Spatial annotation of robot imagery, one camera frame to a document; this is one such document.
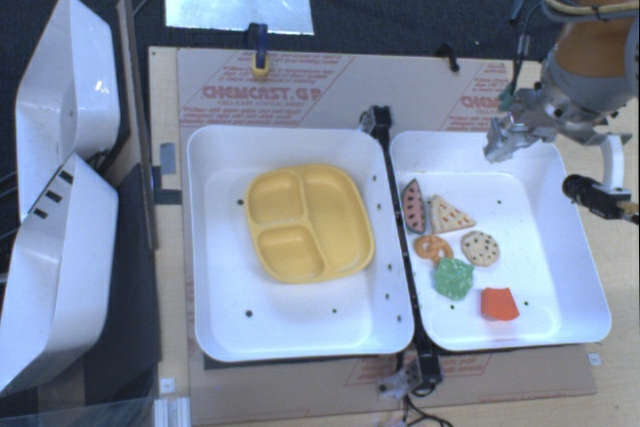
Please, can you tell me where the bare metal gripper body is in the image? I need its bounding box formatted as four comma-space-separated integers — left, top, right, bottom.
499, 86, 609, 142

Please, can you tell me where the beige pizza slice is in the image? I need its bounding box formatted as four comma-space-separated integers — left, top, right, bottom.
428, 194, 478, 236

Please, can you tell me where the red and green watermelon slice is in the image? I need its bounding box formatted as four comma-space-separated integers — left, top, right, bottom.
400, 178, 429, 236

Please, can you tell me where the beige chocolate chip biscuit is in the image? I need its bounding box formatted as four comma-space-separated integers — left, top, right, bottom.
459, 230, 501, 269

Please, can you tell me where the thin black rod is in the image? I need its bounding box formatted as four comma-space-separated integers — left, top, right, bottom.
375, 127, 434, 359

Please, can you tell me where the orange pretzel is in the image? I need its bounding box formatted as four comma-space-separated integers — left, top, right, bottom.
413, 234, 456, 266

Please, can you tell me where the white plastic tray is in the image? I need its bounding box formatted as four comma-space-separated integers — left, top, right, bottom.
186, 124, 417, 363
389, 130, 614, 353

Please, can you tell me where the green lettuce leaf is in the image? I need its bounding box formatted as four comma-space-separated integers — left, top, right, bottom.
432, 256, 476, 302

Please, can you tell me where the orange red wedge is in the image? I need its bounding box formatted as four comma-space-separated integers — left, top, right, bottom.
480, 286, 521, 322

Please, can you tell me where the yellow divided plate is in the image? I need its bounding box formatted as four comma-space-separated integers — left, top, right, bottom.
244, 163, 377, 286

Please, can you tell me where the brown cardboard board red print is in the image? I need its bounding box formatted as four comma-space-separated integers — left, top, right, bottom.
175, 46, 599, 426

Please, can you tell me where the black cylinder on white bracket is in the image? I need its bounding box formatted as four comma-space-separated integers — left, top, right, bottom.
562, 132, 640, 226

